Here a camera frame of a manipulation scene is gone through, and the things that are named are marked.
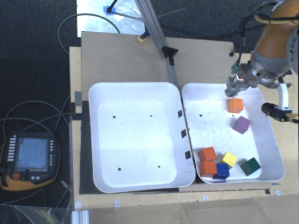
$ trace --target orange cube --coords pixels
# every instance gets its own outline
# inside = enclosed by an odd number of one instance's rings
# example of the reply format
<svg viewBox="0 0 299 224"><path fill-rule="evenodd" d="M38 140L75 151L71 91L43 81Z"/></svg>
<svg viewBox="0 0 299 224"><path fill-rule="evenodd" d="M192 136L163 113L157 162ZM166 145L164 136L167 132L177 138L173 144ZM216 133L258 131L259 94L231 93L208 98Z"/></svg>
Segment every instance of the orange cube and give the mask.
<svg viewBox="0 0 299 224"><path fill-rule="evenodd" d="M244 109L243 100L237 98L231 98L228 101L228 112L229 113L240 113Z"/></svg>
<svg viewBox="0 0 299 224"><path fill-rule="evenodd" d="M214 177L217 174L217 166L214 161L203 161L199 165L200 176Z"/></svg>
<svg viewBox="0 0 299 224"><path fill-rule="evenodd" d="M198 157L201 162L217 159L217 155L213 147L203 148L198 152Z"/></svg>

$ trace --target button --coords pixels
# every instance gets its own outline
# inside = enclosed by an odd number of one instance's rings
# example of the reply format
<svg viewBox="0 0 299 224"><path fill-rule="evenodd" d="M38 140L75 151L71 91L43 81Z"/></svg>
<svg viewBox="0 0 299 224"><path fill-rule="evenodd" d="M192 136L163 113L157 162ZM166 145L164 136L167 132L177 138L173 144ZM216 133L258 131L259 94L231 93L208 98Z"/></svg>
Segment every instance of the button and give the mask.
<svg viewBox="0 0 299 224"><path fill-rule="evenodd" d="M15 172L11 175L13 180L19 180L21 178L21 174L18 172Z"/></svg>

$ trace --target black floor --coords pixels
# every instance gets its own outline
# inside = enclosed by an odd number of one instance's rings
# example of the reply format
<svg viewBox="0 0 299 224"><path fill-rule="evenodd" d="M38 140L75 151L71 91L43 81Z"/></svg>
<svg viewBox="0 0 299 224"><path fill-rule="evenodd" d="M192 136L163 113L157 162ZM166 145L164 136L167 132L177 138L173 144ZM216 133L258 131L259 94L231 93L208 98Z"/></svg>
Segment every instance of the black floor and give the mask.
<svg viewBox="0 0 299 224"><path fill-rule="evenodd" d="M158 14L186 7L186 10L161 18L166 36L208 39L239 44L238 24L249 15L250 6L268 0L152 0ZM57 29L64 18L76 13L76 0L0 0L0 119L20 102L41 100L61 109L69 96L68 56L59 46ZM245 52L250 52L261 33L261 26L248 25ZM76 22L67 22L61 36L65 46L79 46ZM70 112L70 103L65 113ZM39 103L18 107L10 117L41 120L58 114ZM57 119L45 123L54 129ZM7 121L6 132L30 125ZM34 127L31 131L41 131ZM62 121L57 130L62 151L61 166L54 183L30 198L11 204L66 207L70 193L61 181L71 184L69 130ZM4 136L1 132L0 142ZM7 192L0 189L0 203L26 197L35 191Z"/></svg>

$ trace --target blue cube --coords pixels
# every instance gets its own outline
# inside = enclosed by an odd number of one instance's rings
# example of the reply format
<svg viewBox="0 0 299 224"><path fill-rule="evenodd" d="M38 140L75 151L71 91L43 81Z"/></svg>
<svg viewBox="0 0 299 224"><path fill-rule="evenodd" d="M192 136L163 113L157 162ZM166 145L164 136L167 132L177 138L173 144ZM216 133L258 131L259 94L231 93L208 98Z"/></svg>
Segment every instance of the blue cube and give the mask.
<svg viewBox="0 0 299 224"><path fill-rule="evenodd" d="M213 179L221 179L224 180L229 177L229 170L227 163L217 163L217 174L213 177Z"/></svg>

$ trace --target green cube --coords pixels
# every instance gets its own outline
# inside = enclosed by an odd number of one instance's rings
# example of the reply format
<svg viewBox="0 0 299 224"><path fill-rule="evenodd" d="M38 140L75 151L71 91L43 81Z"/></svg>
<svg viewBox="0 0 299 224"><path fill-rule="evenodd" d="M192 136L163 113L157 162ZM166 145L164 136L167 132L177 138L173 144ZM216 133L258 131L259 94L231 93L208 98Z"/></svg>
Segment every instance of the green cube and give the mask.
<svg viewBox="0 0 299 224"><path fill-rule="evenodd" d="M261 168L259 163L256 161L255 158L249 159L248 161L244 162L241 165L241 168L243 172L246 174L246 176L249 176L250 174L254 173L258 169Z"/></svg>

